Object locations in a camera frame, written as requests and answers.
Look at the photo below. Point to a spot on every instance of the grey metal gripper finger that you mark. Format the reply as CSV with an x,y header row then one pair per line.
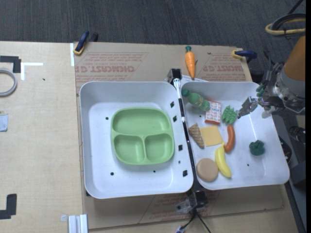
x,y
248,102
248,110

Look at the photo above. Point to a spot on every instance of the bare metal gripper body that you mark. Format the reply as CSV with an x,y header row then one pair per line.
x,y
279,99

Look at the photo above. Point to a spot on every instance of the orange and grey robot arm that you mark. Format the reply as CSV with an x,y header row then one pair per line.
x,y
295,64

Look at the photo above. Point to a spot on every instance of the green leafy toy vegetable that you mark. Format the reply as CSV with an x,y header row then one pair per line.
x,y
229,115

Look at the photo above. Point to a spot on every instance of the orange sausage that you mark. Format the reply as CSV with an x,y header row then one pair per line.
x,y
230,138

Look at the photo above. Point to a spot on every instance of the orange and white packet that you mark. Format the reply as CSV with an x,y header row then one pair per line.
x,y
213,114

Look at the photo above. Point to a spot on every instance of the dark green broccoli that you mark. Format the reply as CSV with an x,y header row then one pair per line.
x,y
256,148

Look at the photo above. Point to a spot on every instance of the yellow cheese slice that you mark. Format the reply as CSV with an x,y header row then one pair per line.
x,y
211,136

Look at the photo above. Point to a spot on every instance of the green bottle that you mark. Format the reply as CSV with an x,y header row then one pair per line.
x,y
198,101

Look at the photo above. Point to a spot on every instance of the tan ice cream cone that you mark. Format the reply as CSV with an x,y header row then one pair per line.
x,y
196,133

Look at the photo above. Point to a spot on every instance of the yellow banana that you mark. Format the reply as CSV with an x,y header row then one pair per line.
x,y
222,162

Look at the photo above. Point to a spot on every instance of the white plastic tray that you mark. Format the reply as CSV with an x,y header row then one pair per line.
x,y
102,178
252,171

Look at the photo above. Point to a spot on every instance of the thin black and white rod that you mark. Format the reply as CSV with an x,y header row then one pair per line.
x,y
181,105

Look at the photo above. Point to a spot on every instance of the orange carrot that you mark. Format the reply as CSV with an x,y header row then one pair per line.
x,y
190,63

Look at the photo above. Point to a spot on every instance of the tan round biscuit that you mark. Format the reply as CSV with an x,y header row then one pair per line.
x,y
207,170

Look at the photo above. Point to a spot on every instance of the green divided plate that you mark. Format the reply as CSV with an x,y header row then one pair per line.
x,y
141,120

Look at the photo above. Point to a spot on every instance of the brown cardboard board red print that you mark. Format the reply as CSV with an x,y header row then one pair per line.
x,y
116,64

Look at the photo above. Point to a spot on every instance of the white tape roll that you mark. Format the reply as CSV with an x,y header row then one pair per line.
x,y
15,82

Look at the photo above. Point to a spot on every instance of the black cylinder on white bracket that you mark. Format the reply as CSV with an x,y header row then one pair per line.
x,y
266,112

